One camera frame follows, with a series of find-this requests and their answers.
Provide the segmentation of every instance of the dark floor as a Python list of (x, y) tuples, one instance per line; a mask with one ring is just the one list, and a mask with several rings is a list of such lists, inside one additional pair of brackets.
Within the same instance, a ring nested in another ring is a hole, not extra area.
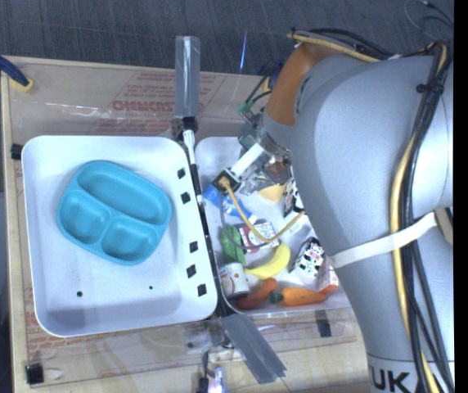
[[(454, 0), (427, 1), (453, 18)], [(291, 27), (346, 29), (392, 52), (453, 32), (421, 0), (0, 0), (0, 54), (15, 56), (173, 68), (175, 37), (193, 35), (203, 71), (257, 74), (290, 54)]]

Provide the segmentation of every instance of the toy banana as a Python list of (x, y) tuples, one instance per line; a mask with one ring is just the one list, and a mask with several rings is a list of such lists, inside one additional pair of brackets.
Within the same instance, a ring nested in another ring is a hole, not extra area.
[(282, 242), (277, 247), (274, 256), (266, 264), (260, 265), (257, 268), (247, 269), (245, 273), (250, 273), (258, 278), (267, 279), (279, 274), (289, 264), (290, 248), (289, 245)]

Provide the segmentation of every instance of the can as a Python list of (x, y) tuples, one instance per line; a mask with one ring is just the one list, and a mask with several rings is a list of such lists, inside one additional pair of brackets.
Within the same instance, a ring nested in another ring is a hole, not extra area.
[(219, 269), (219, 279), (228, 299), (246, 296), (250, 293), (243, 265), (239, 262), (230, 262), (222, 266)]

